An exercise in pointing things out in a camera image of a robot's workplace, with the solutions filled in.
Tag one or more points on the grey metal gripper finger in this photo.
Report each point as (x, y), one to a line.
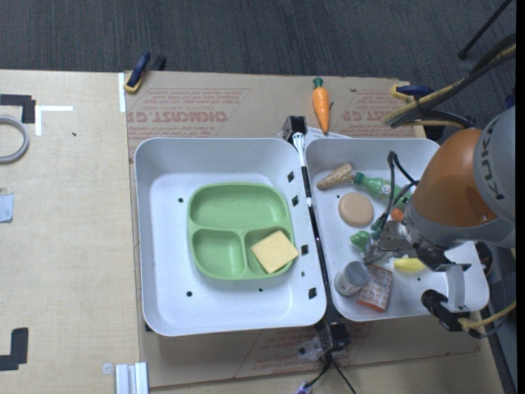
(372, 256)
(391, 253)

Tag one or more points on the small grey can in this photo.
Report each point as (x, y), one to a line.
(350, 279)

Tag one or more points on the tan round biscuit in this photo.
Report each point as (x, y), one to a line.
(355, 209)

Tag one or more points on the green plastic bottle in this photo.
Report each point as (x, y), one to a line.
(375, 186)

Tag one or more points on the small orange object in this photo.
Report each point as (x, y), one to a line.
(397, 214)

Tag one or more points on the orange carrot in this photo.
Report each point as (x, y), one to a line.
(321, 105)

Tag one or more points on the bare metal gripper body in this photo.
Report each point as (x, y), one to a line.
(397, 236)

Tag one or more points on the yellow banana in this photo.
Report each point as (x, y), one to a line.
(408, 265)

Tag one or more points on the brown cardboard board red print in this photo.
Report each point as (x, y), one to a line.
(197, 109)

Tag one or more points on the black cylinder on white bracket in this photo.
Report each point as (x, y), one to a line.
(445, 306)

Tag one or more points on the yellow cheese slice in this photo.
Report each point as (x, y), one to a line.
(274, 252)

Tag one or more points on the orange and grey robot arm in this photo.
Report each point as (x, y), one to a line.
(451, 179)

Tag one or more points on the green divided plate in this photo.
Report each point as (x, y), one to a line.
(229, 207)

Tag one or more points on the white plastic tray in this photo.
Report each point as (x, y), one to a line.
(410, 294)
(172, 236)

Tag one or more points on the orange and white packet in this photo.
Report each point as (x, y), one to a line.
(375, 287)

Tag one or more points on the green broccoli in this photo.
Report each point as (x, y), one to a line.
(360, 239)

